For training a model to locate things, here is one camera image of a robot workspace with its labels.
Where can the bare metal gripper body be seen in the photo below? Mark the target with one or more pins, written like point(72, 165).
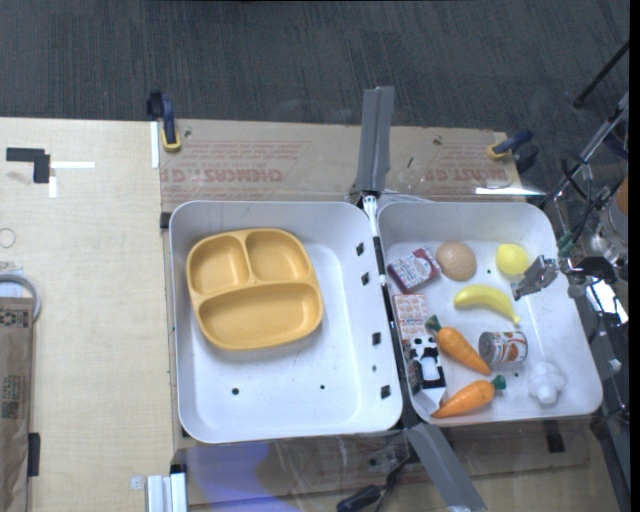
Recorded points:
point(612, 235)

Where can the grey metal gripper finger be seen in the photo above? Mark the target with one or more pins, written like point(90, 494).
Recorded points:
point(524, 288)
point(541, 269)

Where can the yellow lemon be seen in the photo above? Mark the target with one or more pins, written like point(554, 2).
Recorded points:
point(512, 259)

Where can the yellow banana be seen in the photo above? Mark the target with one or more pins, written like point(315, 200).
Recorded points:
point(485, 297)

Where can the white plastic tray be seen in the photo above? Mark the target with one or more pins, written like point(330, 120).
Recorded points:
point(280, 400)
point(555, 330)

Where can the orange and white can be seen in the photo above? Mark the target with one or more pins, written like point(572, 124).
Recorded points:
point(504, 346)

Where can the orange carrot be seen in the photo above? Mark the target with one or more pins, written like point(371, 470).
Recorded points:
point(460, 347)
point(470, 398)

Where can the white cauliflower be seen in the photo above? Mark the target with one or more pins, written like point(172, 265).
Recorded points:
point(546, 382)

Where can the red and white carton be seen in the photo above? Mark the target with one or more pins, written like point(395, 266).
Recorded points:
point(414, 269)

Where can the orange and white carton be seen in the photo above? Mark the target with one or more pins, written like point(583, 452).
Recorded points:
point(410, 316)

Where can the black and white carton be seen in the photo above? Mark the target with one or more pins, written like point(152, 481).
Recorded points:
point(427, 372)

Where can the brown cardboard board red print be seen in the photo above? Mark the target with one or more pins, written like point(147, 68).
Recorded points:
point(300, 165)

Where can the yellow divided plate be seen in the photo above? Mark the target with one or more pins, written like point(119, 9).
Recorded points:
point(260, 315)

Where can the brown paper packet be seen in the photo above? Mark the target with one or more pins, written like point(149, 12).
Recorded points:
point(14, 400)

